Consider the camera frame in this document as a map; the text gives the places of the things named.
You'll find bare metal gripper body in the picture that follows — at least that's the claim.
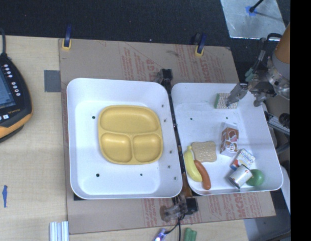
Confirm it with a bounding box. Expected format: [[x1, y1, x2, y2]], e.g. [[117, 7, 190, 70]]
[[247, 68, 291, 100]]

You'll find patterned box with green edge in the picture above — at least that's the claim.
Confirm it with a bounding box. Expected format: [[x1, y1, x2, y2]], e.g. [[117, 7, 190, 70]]
[[214, 92, 239, 109]]

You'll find brown and white carton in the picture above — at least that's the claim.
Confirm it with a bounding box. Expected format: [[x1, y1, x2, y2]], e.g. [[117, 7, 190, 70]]
[[220, 122, 240, 158]]

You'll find white plastic tray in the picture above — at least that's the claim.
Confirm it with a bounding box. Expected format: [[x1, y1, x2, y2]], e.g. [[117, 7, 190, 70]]
[[66, 77, 183, 200], [171, 82, 284, 196]]

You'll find small white carton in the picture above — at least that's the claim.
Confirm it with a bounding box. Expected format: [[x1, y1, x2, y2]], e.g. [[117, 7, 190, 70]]
[[230, 148, 256, 171]]

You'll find tan bread slice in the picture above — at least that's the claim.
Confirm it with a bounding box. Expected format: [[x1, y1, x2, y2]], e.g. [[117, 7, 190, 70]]
[[191, 141, 218, 163]]

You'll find thin black rod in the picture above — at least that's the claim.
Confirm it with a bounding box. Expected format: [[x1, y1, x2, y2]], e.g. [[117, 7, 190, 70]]
[[163, 80, 192, 198]]

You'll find white can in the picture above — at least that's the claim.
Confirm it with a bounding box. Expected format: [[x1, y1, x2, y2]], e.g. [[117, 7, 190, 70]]
[[229, 164, 253, 189]]

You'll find green ball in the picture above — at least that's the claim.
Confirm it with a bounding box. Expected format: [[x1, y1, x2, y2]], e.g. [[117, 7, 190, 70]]
[[246, 169, 265, 187]]

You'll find yellow banana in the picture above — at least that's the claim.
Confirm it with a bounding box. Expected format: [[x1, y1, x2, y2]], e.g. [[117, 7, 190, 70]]
[[183, 146, 203, 182]]

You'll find orange sausage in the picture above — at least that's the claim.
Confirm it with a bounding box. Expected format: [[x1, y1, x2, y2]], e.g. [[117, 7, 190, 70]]
[[193, 159, 212, 190]]

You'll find yellow divided plate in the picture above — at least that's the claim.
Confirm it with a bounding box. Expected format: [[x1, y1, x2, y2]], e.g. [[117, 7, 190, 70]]
[[97, 105, 163, 165]]

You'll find brown cardboard board, red print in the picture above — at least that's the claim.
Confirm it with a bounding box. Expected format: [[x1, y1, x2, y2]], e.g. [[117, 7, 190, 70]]
[[58, 38, 276, 235]]

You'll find green ribbed toy vegetable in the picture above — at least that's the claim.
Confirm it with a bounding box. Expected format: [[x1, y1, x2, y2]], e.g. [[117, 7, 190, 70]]
[[183, 227, 197, 241]]

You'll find black block with thin wires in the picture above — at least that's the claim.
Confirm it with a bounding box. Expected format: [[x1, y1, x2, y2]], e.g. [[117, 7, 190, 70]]
[[186, 197, 198, 214], [155, 68, 173, 85]]

